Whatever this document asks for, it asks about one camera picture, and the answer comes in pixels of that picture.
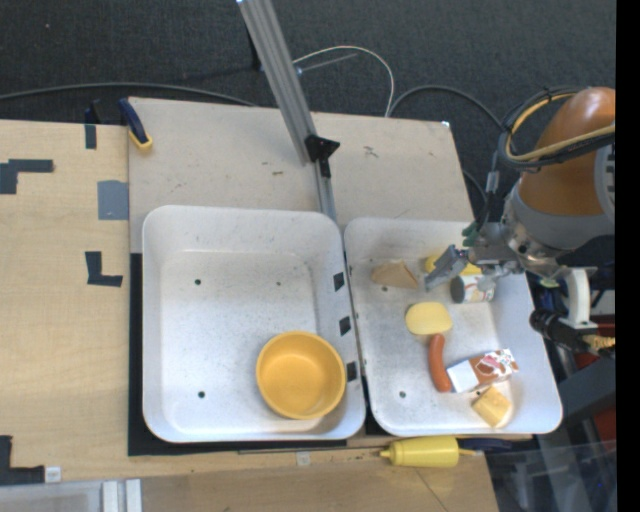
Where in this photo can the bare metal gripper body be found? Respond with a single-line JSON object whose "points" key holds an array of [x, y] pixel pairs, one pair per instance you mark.
{"points": [[500, 247]]}

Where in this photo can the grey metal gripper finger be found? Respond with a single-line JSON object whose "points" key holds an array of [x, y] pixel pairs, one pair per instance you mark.
{"points": [[487, 281], [445, 267]]}

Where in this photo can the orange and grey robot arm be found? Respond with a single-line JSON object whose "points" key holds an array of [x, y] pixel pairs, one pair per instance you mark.
{"points": [[570, 170]]}

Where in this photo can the small white can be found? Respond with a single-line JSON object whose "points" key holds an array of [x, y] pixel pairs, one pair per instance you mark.
{"points": [[470, 292]]}

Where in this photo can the tan bread slice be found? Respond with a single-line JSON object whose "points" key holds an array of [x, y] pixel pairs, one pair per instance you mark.
{"points": [[392, 276]]}

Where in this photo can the yellow oval potato chip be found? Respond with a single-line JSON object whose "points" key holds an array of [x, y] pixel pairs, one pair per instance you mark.
{"points": [[427, 318]]}

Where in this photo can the white and brown carton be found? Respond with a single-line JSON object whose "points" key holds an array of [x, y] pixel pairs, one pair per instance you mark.
{"points": [[475, 372]]}

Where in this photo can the orange-red sausage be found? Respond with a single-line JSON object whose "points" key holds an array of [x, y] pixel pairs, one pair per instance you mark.
{"points": [[438, 362]]}

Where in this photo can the white plastic tray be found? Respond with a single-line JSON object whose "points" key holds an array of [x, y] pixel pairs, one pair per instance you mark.
{"points": [[225, 325], [395, 360]]}

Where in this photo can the yellow cheese wedge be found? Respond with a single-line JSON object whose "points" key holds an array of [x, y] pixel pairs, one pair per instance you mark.
{"points": [[492, 406]]}

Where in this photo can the yellow bowl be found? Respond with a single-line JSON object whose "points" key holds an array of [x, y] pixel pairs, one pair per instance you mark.
{"points": [[300, 375]]}

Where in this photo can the yellow mustard bottle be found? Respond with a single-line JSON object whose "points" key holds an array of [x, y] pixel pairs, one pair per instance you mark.
{"points": [[425, 451]]}

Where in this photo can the pale wood board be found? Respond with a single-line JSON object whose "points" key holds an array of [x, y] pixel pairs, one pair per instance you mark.
{"points": [[225, 155]]}

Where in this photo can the black cylinder on white bracket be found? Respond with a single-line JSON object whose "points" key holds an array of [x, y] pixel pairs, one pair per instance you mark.
{"points": [[577, 300]]}

